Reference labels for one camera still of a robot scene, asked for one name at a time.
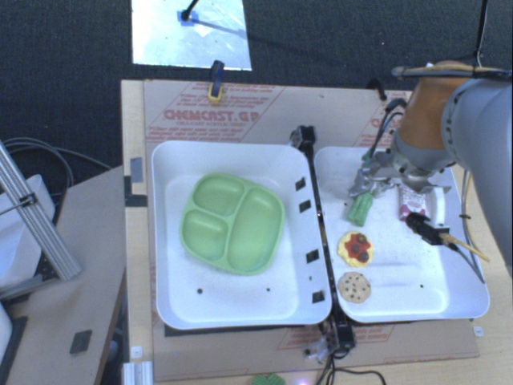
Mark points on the green toy vegetable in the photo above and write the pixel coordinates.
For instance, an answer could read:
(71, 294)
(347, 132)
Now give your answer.
(358, 211)

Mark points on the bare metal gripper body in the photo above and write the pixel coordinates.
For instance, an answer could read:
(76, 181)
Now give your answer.
(384, 167)

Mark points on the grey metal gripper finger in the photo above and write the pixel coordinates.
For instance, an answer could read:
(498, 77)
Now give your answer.
(382, 187)
(360, 185)

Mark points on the white plastic tray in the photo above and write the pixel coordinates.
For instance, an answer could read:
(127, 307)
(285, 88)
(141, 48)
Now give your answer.
(240, 295)
(401, 287)

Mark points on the brown cardboard board red print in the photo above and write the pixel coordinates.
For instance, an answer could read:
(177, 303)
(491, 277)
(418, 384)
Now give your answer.
(280, 110)

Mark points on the round yellow toy pizza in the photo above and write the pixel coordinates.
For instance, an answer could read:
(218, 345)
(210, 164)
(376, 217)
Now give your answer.
(354, 249)

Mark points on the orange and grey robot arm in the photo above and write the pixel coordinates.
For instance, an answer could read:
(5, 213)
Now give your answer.
(477, 126)

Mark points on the brown chocolate chip biscuit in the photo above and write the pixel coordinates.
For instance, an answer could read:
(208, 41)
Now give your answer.
(354, 288)

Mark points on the green divided plate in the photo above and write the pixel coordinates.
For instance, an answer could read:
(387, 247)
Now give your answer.
(232, 225)

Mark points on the pink and white carton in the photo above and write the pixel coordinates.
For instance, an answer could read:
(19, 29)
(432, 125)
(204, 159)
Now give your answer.
(412, 203)

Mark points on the thin black rod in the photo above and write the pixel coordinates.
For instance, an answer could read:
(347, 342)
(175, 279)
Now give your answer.
(321, 227)

